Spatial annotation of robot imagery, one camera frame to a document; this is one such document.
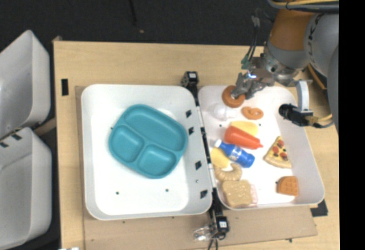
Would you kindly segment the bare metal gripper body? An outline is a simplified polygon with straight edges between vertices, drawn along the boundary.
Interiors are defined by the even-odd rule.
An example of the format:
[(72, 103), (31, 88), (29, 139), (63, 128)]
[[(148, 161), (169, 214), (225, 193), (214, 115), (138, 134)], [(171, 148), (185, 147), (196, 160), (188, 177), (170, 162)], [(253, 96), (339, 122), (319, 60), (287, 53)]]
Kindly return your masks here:
[(297, 76), (297, 69), (285, 66), (271, 55), (261, 54), (259, 57), (252, 58), (250, 74), (254, 77), (254, 81), (264, 86), (273, 86), (275, 83), (292, 86), (291, 83)]

